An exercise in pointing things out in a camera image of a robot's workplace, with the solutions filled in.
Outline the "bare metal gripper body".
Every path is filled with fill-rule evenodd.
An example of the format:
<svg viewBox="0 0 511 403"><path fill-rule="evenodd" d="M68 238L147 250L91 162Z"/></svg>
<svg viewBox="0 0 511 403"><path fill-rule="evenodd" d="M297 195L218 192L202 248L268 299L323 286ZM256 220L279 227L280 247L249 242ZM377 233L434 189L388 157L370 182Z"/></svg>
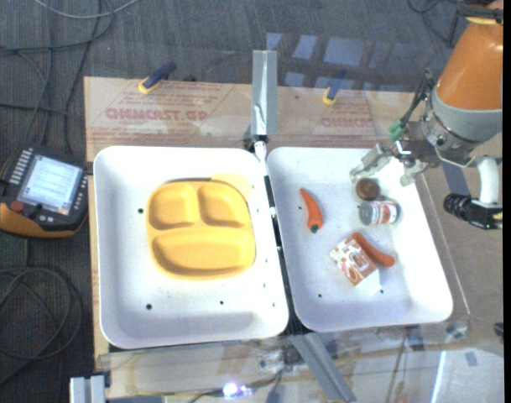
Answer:
<svg viewBox="0 0 511 403"><path fill-rule="evenodd" d="M441 161L460 167L472 162L474 141L457 136L453 131L436 121L400 120L391 126L392 155L403 162L422 162L437 166Z"/></svg>

